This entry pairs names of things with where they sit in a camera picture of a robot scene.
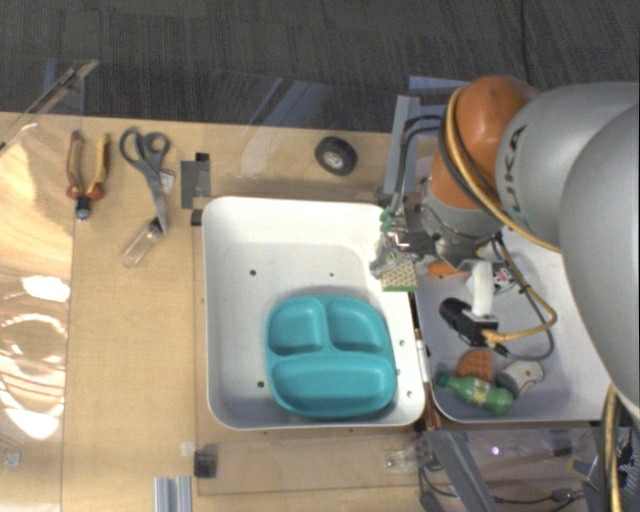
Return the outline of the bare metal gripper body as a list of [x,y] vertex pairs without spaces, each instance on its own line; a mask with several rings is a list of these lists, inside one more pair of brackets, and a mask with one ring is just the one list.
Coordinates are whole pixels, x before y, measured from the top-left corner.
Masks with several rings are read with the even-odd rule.
[[389,243],[413,254],[418,270],[457,270],[458,233],[431,198],[415,203],[392,198],[387,205]]

